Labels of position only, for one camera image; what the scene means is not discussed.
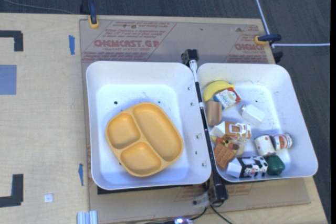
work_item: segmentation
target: white square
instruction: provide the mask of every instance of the white square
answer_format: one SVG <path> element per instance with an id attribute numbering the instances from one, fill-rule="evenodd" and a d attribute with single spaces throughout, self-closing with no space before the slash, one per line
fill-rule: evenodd
<path id="1" fill-rule="evenodd" d="M 44 194 L 44 202 L 54 201 L 54 195 L 52 193 Z"/>

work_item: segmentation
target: waffle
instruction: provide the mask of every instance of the waffle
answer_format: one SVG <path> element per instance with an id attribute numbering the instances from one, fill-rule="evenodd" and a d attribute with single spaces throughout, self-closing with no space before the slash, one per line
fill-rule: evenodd
<path id="1" fill-rule="evenodd" d="M 229 161 L 231 161 L 235 152 L 230 150 L 227 146 L 222 143 L 217 143 L 214 148 L 216 164 L 220 169 L 226 169 Z"/>

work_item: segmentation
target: blue square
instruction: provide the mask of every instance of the blue square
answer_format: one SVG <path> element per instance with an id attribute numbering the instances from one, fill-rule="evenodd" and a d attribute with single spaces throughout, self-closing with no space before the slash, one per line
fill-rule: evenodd
<path id="1" fill-rule="evenodd" d="M 0 65 L 0 94 L 16 94 L 16 65 Z"/>

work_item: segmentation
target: black corner marker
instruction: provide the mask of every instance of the black corner marker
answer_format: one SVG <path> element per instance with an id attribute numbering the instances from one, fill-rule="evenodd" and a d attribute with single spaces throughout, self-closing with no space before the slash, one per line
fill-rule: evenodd
<path id="1" fill-rule="evenodd" d="M 0 37 L 13 37 L 14 51 L 23 51 L 23 34 L 21 31 L 0 30 Z"/>
<path id="2" fill-rule="evenodd" d="M 12 194 L 0 197 L 0 207 L 19 206 L 23 202 L 23 174 L 13 175 Z"/>

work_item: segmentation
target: brown textured object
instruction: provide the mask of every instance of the brown textured object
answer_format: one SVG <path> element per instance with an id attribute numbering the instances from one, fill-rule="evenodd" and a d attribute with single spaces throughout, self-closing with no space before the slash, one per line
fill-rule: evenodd
<path id="1" fill-rule="evenodd" d="M 222 143 L 217 143 L 214 148 L 216 164 L 220 169 L 226 169 L 226 166 L 229 161 L 231 161 L 235 152 L 230 150 L 228 147 Z"/>
<path id="2" fill-rule="evenodd" d="M 220 124 L 222 121 L 222 104 L 209 100 L 205 103 L 205 115 L 209 126 Z"/>

